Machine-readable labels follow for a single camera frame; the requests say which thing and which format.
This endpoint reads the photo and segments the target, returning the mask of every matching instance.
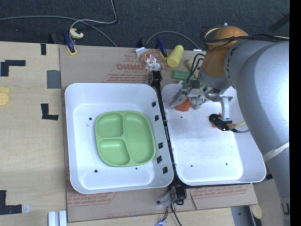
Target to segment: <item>red object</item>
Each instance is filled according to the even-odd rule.
[[[177,111],[188,111],[190,108],[190,100],[187,98],[182,104],[175,107]]]

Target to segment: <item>blue clamp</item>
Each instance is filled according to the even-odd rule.
[[[160,49],[161,57],[164,60],[166,60],[167,59],[167,50],[166,50],[165,44],[163,43],[163,41],[160,38],[156,38],[156,43],[157,43],[157,46]]]
[[[68,50],[69,54],[71,56],[77,55],[77,50],[74,47],[74,43],[72,41],[71,36],[68,34],[68,32],[63,32],[63,37],[66,42],[67,50]]]

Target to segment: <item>tray hole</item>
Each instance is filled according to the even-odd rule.
[[[162,161],[162,156],[157,157],[157,163],[159,164]]]
[[[168,172],[168,169],[167,169],[167,167],[164,167],[162,170],[163,170],[163,174],[165,174],[165,173],[167,173],[167,172]]]

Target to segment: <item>green divided plate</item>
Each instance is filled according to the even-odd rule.
[[[101,114],[95,122],[95,135],[101,159],[111,166],[142,165],[156,154],[151,124],[140,112]]]

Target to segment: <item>yellow sponge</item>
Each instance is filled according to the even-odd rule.
[[[0,86],[0,106],[6,105],[9,101],[9,88]]]

